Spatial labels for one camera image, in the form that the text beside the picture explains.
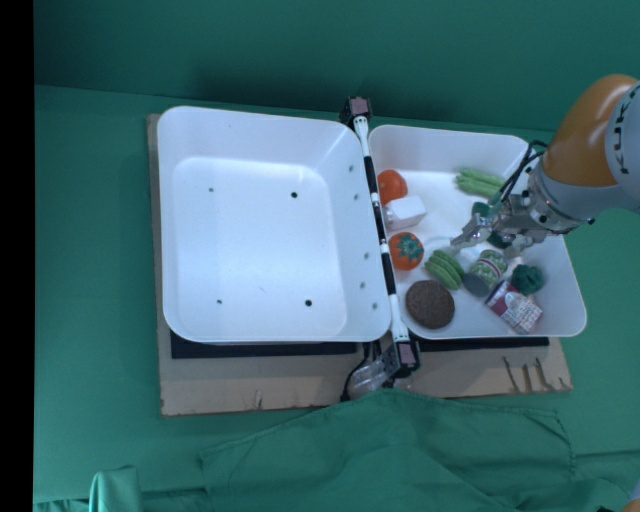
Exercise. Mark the orange tomato with green stalk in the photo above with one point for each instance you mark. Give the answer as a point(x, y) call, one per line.
point(405, 252)

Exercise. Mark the black and white thin rod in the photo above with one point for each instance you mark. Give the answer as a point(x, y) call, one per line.
point(371, 180)

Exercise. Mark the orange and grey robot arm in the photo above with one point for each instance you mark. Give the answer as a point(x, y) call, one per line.
point(585, 130)

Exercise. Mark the white plastic tray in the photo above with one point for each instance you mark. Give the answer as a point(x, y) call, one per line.
point(250, 240)
point(440, 150)

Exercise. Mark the red and white packet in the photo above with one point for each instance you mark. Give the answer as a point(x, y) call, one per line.
point(515, 310)

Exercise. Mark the plain orange toy tomato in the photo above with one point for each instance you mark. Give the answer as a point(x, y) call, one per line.
point(392, 187)

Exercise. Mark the green broccoli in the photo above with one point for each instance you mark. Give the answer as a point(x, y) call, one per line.
point(527, 280)

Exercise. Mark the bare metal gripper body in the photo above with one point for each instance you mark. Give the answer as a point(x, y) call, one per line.
point(522, 217)

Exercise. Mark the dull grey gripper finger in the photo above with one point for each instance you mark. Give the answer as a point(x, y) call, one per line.
point(470, 234)
point(517, 245)

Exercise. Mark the green and white can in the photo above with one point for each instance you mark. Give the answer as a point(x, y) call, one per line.
point(487, 267)

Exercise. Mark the brown round biscuit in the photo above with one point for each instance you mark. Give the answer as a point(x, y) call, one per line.
point(430, 305)

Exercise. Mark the green toy beans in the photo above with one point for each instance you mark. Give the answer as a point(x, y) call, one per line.
point(477, 182)

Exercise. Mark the green pea pods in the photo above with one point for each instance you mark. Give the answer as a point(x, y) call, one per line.
point(444, 270)

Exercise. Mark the brown cardboard board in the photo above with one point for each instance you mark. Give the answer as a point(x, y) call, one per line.
point(250, 380)

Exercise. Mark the white small carton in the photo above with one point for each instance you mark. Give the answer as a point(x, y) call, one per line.
point(407, 212)

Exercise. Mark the green cloth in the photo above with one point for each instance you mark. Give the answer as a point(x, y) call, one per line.
point(400, 450)

